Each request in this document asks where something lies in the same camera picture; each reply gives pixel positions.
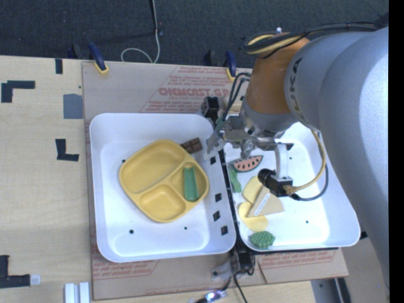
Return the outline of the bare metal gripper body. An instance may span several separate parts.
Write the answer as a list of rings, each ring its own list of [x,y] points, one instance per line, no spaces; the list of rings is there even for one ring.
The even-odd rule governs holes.
[[[253,123],[242,115],[228,116],[223,125],[223,138],[234,148],[241,151],[272,150],[275,140],[281,138],[285,131],[269,131]]]

